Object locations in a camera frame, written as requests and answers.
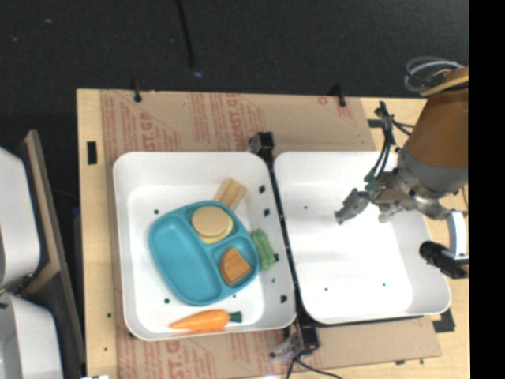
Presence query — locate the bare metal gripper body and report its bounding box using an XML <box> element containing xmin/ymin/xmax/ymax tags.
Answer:
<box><xmin>367</xmin><ymin>170</ymin><xmax>452</xmax><ymax>220</ymax></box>

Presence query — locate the white plastic tray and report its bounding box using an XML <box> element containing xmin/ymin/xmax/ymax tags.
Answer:
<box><xmin>273</xmin><ymin>150</ymin><xmax>452</xmax><ymax>325</ymax></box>
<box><xmin>112</xmin><ymin>151</ymin><xmax>297</xmax><ymax>342</ymax></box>

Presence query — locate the green toy vegetable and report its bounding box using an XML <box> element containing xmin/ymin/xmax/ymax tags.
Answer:
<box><xmin>250</xmin><ymin>228</ymin><xmax>277</xmax><ymax>272</ymax></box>

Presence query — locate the pale wooden toy bread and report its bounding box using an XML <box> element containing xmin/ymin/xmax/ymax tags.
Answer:
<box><xmin>213</xmin><ymin>178</ymin><xmax>248</xmax><ymax>212</ymax></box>

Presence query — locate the orange waffle slice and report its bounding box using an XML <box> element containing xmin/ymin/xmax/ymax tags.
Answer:
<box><xmin>219</xmin><ymin>246</ymin><xmax>253</xmax><ymax>287</ymax></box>

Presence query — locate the round tan and yellow biscuit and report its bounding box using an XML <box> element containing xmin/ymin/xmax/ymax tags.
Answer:
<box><xmin>190</xmin><ymin>205</ymin><xmax>234</xmax><ymax>246</ymax></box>

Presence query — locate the brown cardboard board, red print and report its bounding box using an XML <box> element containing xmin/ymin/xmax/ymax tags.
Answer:
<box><xmin>99</xmin><ymin>88</ymin><xmax>443</xmax><ymax>379</ymax></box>

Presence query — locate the blue divided plate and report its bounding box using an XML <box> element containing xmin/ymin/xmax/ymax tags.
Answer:
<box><xmin>148</xmin><ymin>200</ymin><xmax>262</xmax><ymax>307</ymax></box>

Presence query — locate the orange carrot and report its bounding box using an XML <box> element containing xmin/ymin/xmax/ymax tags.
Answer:
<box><xmin>169</xmin><ymin>309</ymin><xmax>243</xmax><ymax>332</ymax></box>

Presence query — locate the black cylinder on white bracket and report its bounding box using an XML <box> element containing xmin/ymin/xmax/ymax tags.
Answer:
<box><xmin>419</xmin><ymin>209</ymin><xmax>469</xmax><ymax>280</ymax></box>

